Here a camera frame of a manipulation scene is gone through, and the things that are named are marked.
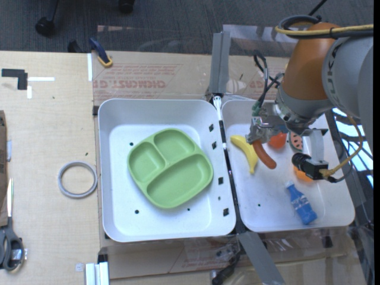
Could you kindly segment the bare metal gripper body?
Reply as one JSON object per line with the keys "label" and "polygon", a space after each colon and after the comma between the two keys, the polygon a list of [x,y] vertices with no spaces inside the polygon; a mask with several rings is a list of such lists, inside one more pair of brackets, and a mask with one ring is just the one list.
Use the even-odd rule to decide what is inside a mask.
{"label": "bare metal gripper body", "polygon": [[270,139],[289,131],[302,135],[314,122],[315,118],[305,118],[292,112],[283,113],[278,109],[255,110],[252,112],[249,133],[256,135],[255,141],[259,141],[262,136],[268,136]]}

